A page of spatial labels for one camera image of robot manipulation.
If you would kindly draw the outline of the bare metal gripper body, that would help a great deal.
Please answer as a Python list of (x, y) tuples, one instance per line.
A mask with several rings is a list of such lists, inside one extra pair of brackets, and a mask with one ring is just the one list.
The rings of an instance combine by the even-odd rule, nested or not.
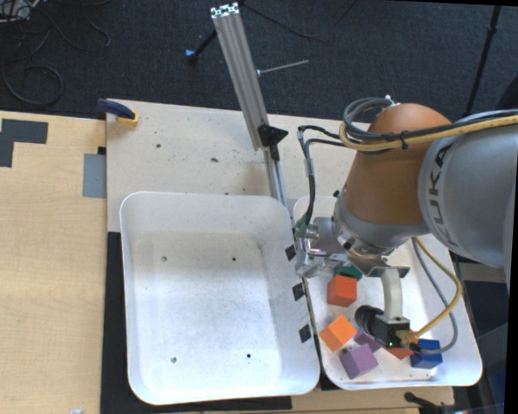
[(325, 267), (328, 255), (346, 255), (346, 250), (335, 237), (332, 223), (330, 218), (325, 217), (318, 217), (309, 224), (306, 224), (305, 217), (298, 220), (295, 226), (296, 261), (303, 255), (310, 258), (322, 257)]

